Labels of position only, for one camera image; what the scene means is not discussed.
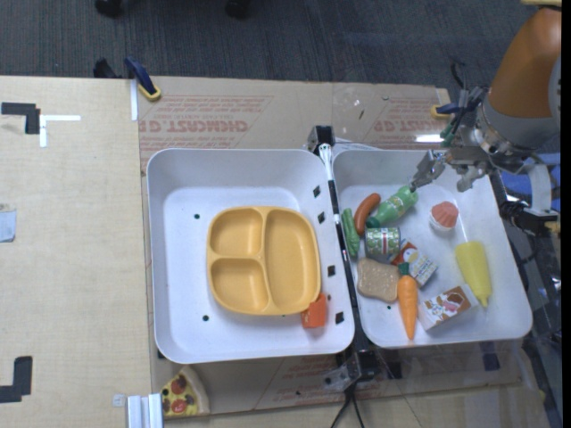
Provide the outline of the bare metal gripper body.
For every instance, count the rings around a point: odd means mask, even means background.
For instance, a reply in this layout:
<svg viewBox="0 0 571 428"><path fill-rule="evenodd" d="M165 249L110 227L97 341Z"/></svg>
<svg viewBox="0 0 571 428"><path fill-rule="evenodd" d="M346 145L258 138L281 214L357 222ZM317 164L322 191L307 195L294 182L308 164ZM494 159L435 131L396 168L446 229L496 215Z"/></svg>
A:
<svg viewBox="0 0 571 428"><path fill-rule="evenodd" d="M447 158L452 165L519 171L525 148L511 143L493 127L463 126L452 139Z"/></svg>

